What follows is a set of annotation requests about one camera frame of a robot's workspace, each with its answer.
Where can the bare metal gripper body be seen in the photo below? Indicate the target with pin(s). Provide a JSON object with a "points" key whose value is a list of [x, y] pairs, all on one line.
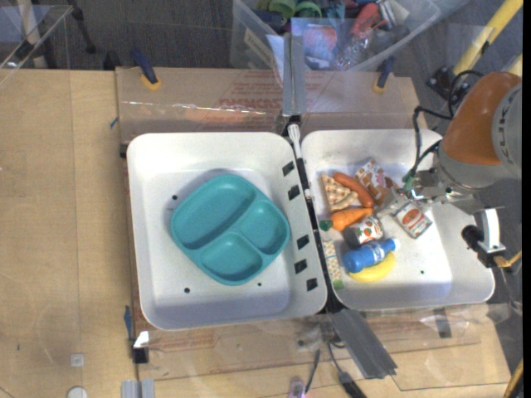
{"points": [[437, 187]]}

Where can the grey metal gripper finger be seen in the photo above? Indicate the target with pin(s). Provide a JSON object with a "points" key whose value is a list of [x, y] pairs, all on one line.
{"points": [[388, 209], [408, 198]]}

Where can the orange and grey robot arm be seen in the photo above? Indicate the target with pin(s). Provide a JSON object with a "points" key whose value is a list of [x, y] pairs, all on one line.
{"points": [[471, 131]]}

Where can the white carton tomato print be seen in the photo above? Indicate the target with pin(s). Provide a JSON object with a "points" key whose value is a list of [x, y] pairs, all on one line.
{"points": [[412, 220]]}

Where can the strawberry print can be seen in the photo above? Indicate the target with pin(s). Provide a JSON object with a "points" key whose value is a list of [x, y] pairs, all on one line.
{"points": [[367, 229]]}

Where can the white and brown biscuit carton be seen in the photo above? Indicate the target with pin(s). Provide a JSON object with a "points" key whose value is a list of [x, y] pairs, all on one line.
{"points": [[373, 176]]}

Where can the orange-red sausage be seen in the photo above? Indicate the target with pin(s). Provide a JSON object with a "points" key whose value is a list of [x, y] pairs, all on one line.
{"points": [[357, 187]]}

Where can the orange carrot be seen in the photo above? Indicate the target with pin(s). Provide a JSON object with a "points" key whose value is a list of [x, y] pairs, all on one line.
{"points": [[350, 217]]}

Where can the blue bottle white cap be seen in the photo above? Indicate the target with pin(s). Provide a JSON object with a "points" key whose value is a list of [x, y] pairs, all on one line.
{"points": [[365, 257]]}

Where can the tan pizza slice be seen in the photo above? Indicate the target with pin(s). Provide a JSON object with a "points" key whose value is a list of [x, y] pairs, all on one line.
{"points": [[334, 193]]}

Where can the yellow banana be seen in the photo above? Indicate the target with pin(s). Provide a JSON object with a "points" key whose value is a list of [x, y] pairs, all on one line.
{"points": [[375, 274]]}

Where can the white plastic tray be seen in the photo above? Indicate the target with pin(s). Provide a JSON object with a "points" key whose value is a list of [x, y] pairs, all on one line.
{"points": [[431, 263], [149, 230]]}

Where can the white packet green end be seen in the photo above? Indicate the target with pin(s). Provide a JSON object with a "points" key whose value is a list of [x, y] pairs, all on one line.
{"points": [[332, 263]]}

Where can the thin black and white rod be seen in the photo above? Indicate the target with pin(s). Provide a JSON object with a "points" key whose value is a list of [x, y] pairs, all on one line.
{"points": [[302, 172]]}

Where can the teal divided plate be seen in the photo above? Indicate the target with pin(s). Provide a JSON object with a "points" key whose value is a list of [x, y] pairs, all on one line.
{"points": [[224, 214]]}

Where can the brown cardboard board red print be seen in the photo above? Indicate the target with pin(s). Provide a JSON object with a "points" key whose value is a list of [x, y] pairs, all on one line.
{"points": [[199, 98]]}

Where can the black cylinder on white bracket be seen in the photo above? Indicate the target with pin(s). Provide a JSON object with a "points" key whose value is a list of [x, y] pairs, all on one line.
{"points": [[491, 232]]}

